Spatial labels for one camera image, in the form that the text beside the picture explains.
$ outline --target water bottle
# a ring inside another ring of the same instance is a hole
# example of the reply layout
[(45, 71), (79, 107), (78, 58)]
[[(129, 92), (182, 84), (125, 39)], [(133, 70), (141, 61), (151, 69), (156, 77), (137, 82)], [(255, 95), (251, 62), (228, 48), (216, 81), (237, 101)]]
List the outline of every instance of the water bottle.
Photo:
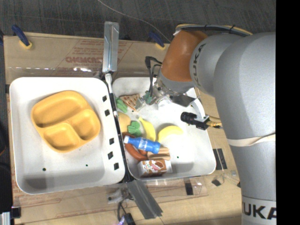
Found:
[(134, 145), (137, 149), (152, 152), (154, 154), (158, 154), (160, 148), (159, 142), (154, 142), (142, 137), (132, 138), (128, 135), (124, 137), (124, 143), (130, 143)]

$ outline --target bottle label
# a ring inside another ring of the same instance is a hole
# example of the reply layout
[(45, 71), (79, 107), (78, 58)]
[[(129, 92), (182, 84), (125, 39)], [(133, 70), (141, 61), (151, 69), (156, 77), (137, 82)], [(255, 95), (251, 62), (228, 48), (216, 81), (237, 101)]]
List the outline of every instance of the bottle label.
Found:
[(146, 139), (141, 139), (138, 149), (146, 150), (148, 141)]

